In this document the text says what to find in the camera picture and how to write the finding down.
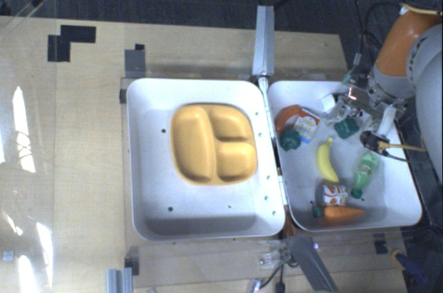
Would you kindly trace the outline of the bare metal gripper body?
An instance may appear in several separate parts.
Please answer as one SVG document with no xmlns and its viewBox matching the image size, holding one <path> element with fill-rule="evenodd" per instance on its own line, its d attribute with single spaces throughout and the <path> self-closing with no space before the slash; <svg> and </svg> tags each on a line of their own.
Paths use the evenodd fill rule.
<svg viewBox="0 0 443 293">
<path fill-rule="evenodd" d="M 387 108 L 393 108 L 395 114 L 406 111 L 405 100 L 384 91 L 373 78 L 351 77 L 347 85 L 349 91 L 345 103 L 352 109 L 360 109 L 367 114 L 383 114 Z"/>
</svg>

